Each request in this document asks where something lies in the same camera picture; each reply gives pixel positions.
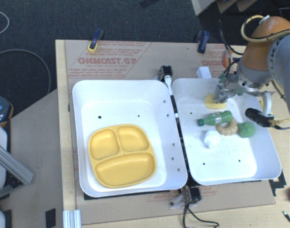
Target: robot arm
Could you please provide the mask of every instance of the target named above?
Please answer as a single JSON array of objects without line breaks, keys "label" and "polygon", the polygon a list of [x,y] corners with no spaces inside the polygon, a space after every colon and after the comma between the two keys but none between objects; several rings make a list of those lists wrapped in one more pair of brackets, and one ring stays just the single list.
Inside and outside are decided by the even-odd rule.
[{"label": "robot arm", "polygon": [[[244,29],[252,19],[261,20],[249,38]],[[214,101],[224,103],[243,93],[260,96],[259,90],[273,80],[283,87],[290,112],[290,22],[282,17],[257,15],[246,20],[241,32],[248,45],[236,71],[231,74],[228,68],[219,77]]]}]

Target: green ball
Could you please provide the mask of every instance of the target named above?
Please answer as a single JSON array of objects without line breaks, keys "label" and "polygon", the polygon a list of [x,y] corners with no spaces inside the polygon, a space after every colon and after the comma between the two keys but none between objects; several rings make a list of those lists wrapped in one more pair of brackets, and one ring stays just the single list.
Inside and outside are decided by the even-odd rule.
[{"label": "green ball", "polygon": [[250,122],[239,124],[238,131],[242,138],[250,138],[256,132],[254,124]]}]

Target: white tray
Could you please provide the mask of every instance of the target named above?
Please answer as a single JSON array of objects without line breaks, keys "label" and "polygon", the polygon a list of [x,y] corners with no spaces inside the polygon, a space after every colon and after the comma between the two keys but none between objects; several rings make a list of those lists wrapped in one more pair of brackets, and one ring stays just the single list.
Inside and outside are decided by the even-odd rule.
[{"label": "white tray", "polygon": [[172,85],[191,176],[202,185],[277,178],[281,165],[268,128],[254,123],[256,133],[251,138],[238,133],[222,136],[213,148],[203,142],[205,133],[215,126],[199,127],[197,119],[230,110],[238,123],[251,122],[245,110],[261,111],[258,99],[248,94],[228,99],[226,109],[206,108],[204,100],[214,94],[217,83],[218,79],[180,78]]},{"label": "white tray", "polygon": [[[187,170],[169,91],[156,80],[83,80],[73,87],[77,132],[79,180],[92,197],[179,189],[186,184]],[[88,140],[98,129],[135,124],[147,134],[156,156],[152,178],[124,188],[107,188],[96,179]]]}]

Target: yellow plate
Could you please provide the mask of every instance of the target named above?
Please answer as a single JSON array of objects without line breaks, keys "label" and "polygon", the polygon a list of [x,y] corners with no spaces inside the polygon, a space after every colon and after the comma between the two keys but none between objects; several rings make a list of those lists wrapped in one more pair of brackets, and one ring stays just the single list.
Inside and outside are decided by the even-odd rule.
[{"label": "yellow plate", "polygon": [[95,131],[88,151],[97,180],[109,188],[132,186],[150,179],[156,171],[152,145],[136,125],[114,125]]}]

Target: robotic hand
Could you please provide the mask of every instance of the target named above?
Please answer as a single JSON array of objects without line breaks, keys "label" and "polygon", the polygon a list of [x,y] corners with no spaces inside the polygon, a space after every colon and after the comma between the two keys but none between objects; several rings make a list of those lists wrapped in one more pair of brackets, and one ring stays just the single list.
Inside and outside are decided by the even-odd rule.
[{"label": "robotic hand", "polygon": [[[253,19],[260,19],[260,23],[249,38],[244,30],[246,24]],[[259,90],[269,82],[272,81],[276,89],[279,89],[279,86],[283,88],[290,113],[290,22],[282,17],[256,15],[245,21],[241,34],[248,41],[247,47],[243,56],[233,61],[219,76],[214,102],[224,103],[228,98],[243,93],[261,95],[268,105],[265,106],[263,114],[251,108],[245,114],[258,124],[268,127],[270,98],[266,92],[262,93]],[[226,48],[230,62],[231,56],[227,45]],[[234,63],[238,63],[237,69],[234,73],[229,73]]]}]

